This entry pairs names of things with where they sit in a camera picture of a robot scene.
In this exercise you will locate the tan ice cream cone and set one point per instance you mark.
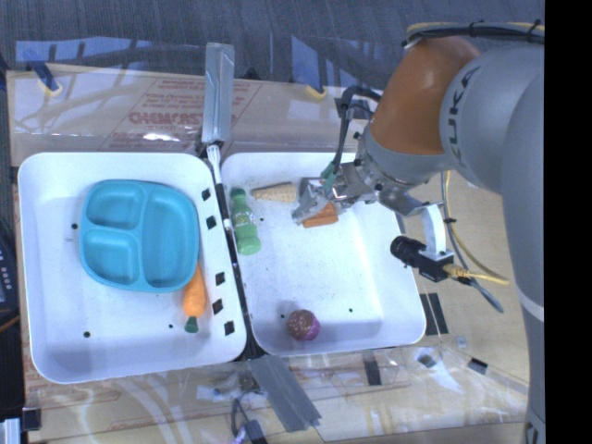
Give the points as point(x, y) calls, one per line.
point(277, 193)

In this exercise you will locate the white plastic tray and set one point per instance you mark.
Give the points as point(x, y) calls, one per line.
point(92, 340)
point(342, 271)

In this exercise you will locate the green bottle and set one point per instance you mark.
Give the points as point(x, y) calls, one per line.
point(244, 229)

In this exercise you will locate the purple and brown doughnut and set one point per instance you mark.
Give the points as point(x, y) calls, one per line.
point(303, 325)

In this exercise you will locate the orange carrot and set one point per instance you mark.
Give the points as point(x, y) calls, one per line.
point(195, 294)

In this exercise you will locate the orange wedge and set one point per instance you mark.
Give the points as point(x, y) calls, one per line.
point(324, 219)

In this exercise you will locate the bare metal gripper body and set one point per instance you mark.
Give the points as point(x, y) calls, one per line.
point(358, 188)

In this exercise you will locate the blue divided plate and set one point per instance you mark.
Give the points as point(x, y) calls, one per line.
point(139, 234)

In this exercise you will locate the brown cardboard board, red print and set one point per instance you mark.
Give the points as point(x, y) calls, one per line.
point(115, 109)

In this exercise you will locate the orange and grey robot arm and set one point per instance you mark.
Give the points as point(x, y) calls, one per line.
point(490, 123)

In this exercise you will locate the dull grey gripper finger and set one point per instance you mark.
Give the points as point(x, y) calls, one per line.
point(306, 210)

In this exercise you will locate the black cylinder on white bracket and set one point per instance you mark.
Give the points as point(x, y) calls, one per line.
point(423, 257)

